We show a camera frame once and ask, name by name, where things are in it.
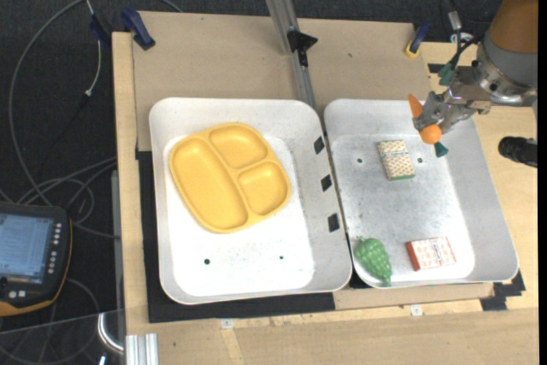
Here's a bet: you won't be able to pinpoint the green and white carton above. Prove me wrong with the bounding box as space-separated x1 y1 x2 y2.
376 138 417 182

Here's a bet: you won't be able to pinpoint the yellow divided plate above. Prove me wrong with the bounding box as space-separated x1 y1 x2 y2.
168 121 293 235

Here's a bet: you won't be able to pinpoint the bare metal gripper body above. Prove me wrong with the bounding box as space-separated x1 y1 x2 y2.
444 64 538 115

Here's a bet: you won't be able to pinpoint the brown cardboard board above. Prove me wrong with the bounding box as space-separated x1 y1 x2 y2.
130 9 497 311

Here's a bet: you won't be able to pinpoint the orange toy carrot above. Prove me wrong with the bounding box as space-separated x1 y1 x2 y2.
407 93 450 159

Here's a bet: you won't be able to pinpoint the black cylinder on white bracket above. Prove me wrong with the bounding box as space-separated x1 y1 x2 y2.
491 89 539 169

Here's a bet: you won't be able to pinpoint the green toy grapes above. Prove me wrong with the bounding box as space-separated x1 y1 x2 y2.
352 236 393 287

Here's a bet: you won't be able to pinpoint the white plastic tray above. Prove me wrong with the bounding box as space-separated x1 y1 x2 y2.
148 97 354 306
322 97 521 290

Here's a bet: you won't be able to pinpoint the orange and white carton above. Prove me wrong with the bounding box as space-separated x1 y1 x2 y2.
405 236 458 272

